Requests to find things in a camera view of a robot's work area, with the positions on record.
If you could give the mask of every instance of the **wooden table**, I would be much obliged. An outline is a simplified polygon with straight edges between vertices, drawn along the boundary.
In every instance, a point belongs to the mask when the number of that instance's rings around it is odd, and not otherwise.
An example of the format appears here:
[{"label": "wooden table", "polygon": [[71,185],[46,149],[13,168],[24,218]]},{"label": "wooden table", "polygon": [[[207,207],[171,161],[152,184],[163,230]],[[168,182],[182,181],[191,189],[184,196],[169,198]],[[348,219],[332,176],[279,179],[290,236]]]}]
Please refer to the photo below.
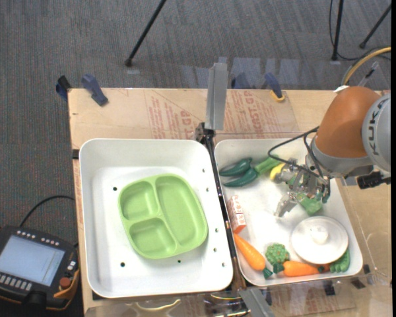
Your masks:
[{"label": "wooden table", "polygon": [[[207,90],[155,88],[103,88],[109,102],[99,106],[91,93],[83,88],[68,92],[73,172],[76,187],[79,254],[81,259],[84,311],[103,310],[117,300],[93,299],[86,276],[83,207],[78,152],[82,144],[93,138],[192,139],[195,128],[205,122]],[[268,90],[228,90],[224,130],[216,137],[273,138],[294,137],[319,125],[335,93],[330,90],[286,90],[286,99],[276,102]],[[344,202],[362,251],[364,263],[371,273],[343,285],[348,292],[343,301],[336,294],[335,302],[313,299],[296,306],[290,302],[272,309],[279,316],[323,312],[323,316],[391,316],[391,187],[381,185],[360,190],[356,185],[340,187]],[[280,299],[290,292],[279,291]],[[202,316],[199,307],[189,309],[188,316]]]}]

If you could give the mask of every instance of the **screen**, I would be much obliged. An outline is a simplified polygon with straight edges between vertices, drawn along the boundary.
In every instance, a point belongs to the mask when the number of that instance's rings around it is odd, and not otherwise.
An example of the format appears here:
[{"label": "screen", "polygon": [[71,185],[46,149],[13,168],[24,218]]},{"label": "screen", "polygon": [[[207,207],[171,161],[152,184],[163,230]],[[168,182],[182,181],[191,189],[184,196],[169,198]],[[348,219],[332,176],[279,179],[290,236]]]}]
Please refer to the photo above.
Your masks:
[{"label": "screen", "polygon": [[0,255],[0,272],[50,286],[63,250],[11,236]]}]

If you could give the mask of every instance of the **small box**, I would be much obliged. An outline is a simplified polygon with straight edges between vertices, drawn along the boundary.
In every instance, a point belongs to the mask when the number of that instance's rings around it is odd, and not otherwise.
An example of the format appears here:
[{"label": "small box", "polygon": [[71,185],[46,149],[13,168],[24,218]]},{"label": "small box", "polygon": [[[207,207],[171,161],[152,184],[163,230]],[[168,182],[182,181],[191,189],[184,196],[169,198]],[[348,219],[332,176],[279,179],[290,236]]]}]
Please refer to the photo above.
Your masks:
[{"label": "small box", "polygon": [[238,195],[233,195],[227,202],[227,212],[232,231],[236,234],[246,227],[245,215],[242,211],[242,205],[239,202]]}]

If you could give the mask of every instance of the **black pole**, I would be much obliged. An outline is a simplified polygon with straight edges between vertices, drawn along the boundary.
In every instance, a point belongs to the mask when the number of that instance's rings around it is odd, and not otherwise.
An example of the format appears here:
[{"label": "black pole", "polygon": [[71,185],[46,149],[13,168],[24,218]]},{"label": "black pole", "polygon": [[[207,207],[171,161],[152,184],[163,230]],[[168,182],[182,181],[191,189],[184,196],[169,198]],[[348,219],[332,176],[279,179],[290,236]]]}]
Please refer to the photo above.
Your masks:
[{"label": "black pole", "polygon": [[125,65],[127,67],[132,66],[133,57],[137,53],[137,51],[138,51],[139,47],[141,46],[141,44],[143,43],[143,41],[145,39],[145,36],[147,36],[148,31],[150,30],[150,28],[151,28],[152,24],[154,23],[155,19],[157,18],[159,12],[163,8],[165,2],[166,2],[166,0],[161,0],[160,1],[160,3],[157,6],[157,9],[155,10],[154,14],[152,15],[151,19],[149,20],[149,22],[147,24],[147,27],[145,27],[144,32],[141,34],[141,37],[139,38],[137,44],[133,48],[133,51],[131,52],[131,55],[129,55],[129,57],[125,60]]},{"label": "black pole", "polygon": [[339,13],[337,15],[335,43],[333,46],[333,55],[331,56],[332,60],[337,60],[337,46],[339,45],[339,34],[341,32],[342,12],[343,12],[343,2],[344,1],[345,0],[339,1]]},{"label": "black pole", "polygon": [[391,4],[388,6],[388,8],[384,11],[383,15],[378,19],[377,23],[374,25],[373,29],[371,29],[371,32],[367,35],[364,41],[360,43],[361,48],[365,48],[365,45],[367,44],[368,40],[372,37],[372,34],[377,30],[378,26],[381,24],[381,22],[384,20],[387,14],[389,14],[391,10]]}]

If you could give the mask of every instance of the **green plate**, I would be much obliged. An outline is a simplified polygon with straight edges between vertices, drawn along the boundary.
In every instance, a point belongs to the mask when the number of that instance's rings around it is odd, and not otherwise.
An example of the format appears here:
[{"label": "green plate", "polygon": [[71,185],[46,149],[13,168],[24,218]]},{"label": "green plate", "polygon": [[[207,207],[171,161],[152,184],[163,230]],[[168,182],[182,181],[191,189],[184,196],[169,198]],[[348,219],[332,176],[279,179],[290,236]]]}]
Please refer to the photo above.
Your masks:
[{"label": "green plate", "polygon": [[167,258],[200,246],[207,220],[189,183],[175,174],[143,178],[119,194],[119,214],[132,247],[143,257]]}]

